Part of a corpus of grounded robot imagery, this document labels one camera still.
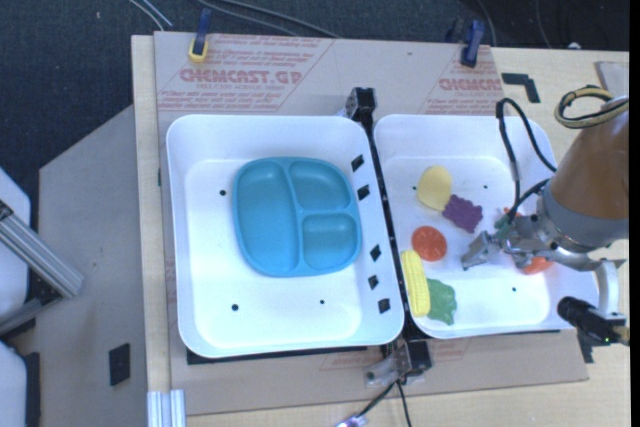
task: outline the blue clamp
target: blue clamp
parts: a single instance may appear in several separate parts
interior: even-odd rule
[[[207,33],[209,32],[209,25],[211,24],[212,13],[213,11],[211,9],[204,8],[200,14],[198,34],[196,34],[195,39],[191,40],[191,46],[189,47],[189,59],[194,63],[204,62],[204,59],[207,56],[207,50],[209,49]]]
[[[478,48],[484,36],[484,23],[474,20],[467,29],[467,46],[462,49],[460,62],[465,66],[474,68],[478,60]]]

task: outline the yellow clamp pad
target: yellow clamp pad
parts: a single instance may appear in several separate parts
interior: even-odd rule
[[[209,42],[204,42],[204,48],[202,49],[202,54],[194,54],[193,47],[196,44],[196,40],[191,40],[191,45],[189,45],[189,59],[191,59],[194,63],[203,63],[205,57],[207,57],[207,50],[209,50]]]
[[[409,295],[409,307],[414,317],[422,317],[431,311],[431,295],[427,277],[422,267],[422,259],[415,251],[409,249],[400,255],[404,279]]]

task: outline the yellow corn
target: yellow corn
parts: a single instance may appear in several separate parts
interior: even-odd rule
[[[414,317],[427,315],[431,310],[431,296],[420,255],[413,250],[400,255],[404,279],[409,294],[409,307]]]

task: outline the blue plate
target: blue plate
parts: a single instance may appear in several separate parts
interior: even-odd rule
[[[360,253],[353,189],[329,162],[299,157],[253,160],[233,183],[233,221],[242,255],[268,276],[317,276],[344,269]]]

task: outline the wooden table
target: wooden table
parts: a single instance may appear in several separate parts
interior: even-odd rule
[[[625,52],[495,48],[492,53],[500,73],[526,73],[535,80],[541,103],[528,103],[521,86],[505,85],[505,95],[522,106],[526,105],[527,115],[549,136],[558,162],[576,135],[558,125],[553,118],[553,107],[560,97],[586,84],[600,84],[594,63],[618,62],[628,65],[629,62],[629,54]],[[158,187],[160,157],[152,37],[132,38],[132,59],[148,390],[168,392],[171,387],[171,369],[162,209]],[[627,259],[628,254],[628,241],[618,241],[609,250],[595,252],[592,257]],[[623,265],[619,275],[619,311],[627,315],[630,324],[628,263]],[[595,348],[593,357],[595,363],[588,366],[590,379],[586,382],[409,397],[411,419],[414,425],[433,426],[630,426],[629,348],[621,345]],[[364,405],[362,402],[345,402],[197,416],[189,417],[188,425],[330,427],[360,411]],[[402,404],[398,398],[382,401],[367,417],[372,426],[405,424]]]

